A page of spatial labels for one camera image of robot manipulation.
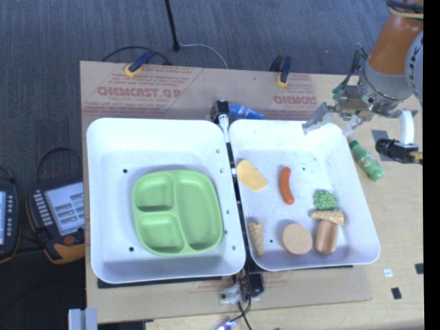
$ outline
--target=black device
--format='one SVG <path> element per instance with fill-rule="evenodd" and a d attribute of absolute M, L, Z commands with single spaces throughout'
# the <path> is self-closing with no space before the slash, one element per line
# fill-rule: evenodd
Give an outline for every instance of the black device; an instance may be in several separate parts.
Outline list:
<path fill-rule="evenodd" d="M 60 149 L 68 148 L 56 148 L 46 155 Z M 32 229 L 51 262 L 64 264 L 84 257 L 82 175 L 31 186 L 26 204 Z"/>
<path fill-rule="evenodd" d="M 20 236 L 20 211 L 14 179 L 0 180 L 0 264 L 9 261 L 15 254 Z"/>

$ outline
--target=toy sausage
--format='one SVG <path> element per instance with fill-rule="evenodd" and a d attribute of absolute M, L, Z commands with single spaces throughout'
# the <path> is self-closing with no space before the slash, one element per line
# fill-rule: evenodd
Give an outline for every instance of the toy sausage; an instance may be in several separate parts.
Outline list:
<path fill-rule="evenodd" d="M 286 204 L 293 204 L 295 202 L 294 195 L 290 190 L 289 178 L 291 170 L 287 166 L 283 167 L 280 173 L 280 192 L 283 201 Z"/>

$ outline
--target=white cable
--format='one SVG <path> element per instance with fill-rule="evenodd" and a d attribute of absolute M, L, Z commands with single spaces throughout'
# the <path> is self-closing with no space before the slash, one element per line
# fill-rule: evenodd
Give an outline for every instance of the white cable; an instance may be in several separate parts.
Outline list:
<path fill-rule="evenodd" d="M 213 52 L 214 54 L 216 54 L 221 59 L 221 61 L 223 62 L 223 64 L 225 65 L 226 69 L 229 69 L 228 64 L 226 63 L 225 59 L 218 52 L 216 52 L 214 49 L 212 49 L 208 45 L 204 45 L 204 44 L 181 44 L 181 43 L 179 43 L 179 45 L 181 47 L 204 47 L 204 48 L 210 50 L 211 52 Z"/>

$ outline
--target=black pole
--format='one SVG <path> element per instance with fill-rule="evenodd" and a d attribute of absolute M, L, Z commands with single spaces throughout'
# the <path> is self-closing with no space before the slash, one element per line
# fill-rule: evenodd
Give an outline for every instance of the black pole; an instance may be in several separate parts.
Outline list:
<path fill-rule="evenodd" d="M 173 14 L 171 13 L 170 0 L 165 0 L 166 12 L 168 14 L 168 20 L 170 21 L 171 34 L 173 35 L 173 50 L 176 52 L 180 50 L 180 44 L 177 41 L 176 29 L 174 26 Z"/>

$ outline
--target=brown cylinder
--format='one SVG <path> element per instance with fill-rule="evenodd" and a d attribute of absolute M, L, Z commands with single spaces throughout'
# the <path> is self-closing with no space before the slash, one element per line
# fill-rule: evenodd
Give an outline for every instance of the brown cylinder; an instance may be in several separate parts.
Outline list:
<path fill-rule="evenodd" d="M 405 3 L 423 5 L 424 0 L 404 0 Z M 383 74 L 405 74 L 405 57 L 411 43 L 423 30 L 424 22 L 392 14 L 371 50 L 368 63 L 372 69 Z"/>

